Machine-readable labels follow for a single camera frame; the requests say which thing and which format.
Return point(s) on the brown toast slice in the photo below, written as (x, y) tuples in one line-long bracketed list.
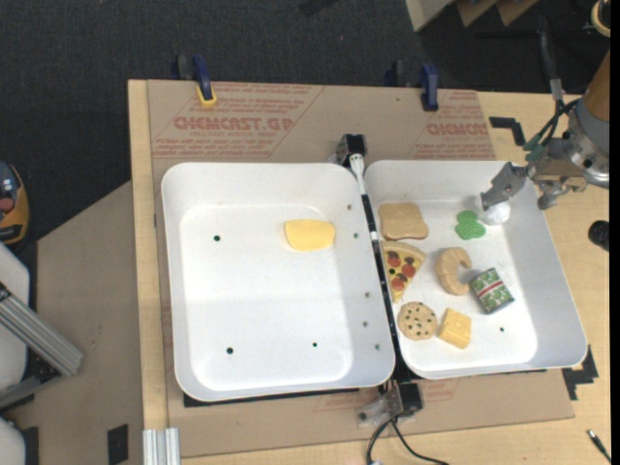
[(402, 222)]

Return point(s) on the yellow cheese slice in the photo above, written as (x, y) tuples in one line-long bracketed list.
[(310, 235)]

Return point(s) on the brown cardboard board, red print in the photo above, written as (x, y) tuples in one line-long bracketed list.
[(310, 124)]

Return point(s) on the white round ball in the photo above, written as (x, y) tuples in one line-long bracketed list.
[(499, 215)]

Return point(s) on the pizza slice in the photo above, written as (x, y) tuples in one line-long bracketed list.
[(399, 264)]

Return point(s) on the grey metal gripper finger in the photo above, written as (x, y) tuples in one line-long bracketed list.
[(550, 195), (505, 182)]

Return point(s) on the thin black and white rod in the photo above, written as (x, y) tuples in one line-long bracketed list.
[(370, 216)]

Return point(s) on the tan croissant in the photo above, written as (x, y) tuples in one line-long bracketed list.
[(449, 271)]

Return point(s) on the yellow cheese wedge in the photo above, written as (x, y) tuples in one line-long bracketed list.
[(454, 328)]

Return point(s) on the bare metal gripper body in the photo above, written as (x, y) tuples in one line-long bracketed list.
[(574, 160)]

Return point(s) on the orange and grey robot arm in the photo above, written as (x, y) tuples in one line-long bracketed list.
[(598, 100)]

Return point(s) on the white plastic tray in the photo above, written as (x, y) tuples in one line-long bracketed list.
[(271, 298), (513, 259)]

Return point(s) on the chocolate chip cookie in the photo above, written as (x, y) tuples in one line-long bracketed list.
[(416, 321)]

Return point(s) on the green and white can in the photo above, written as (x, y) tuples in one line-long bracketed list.
[(491, 291)]

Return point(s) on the green lettuce leaf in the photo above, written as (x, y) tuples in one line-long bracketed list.
[(469, 228)]

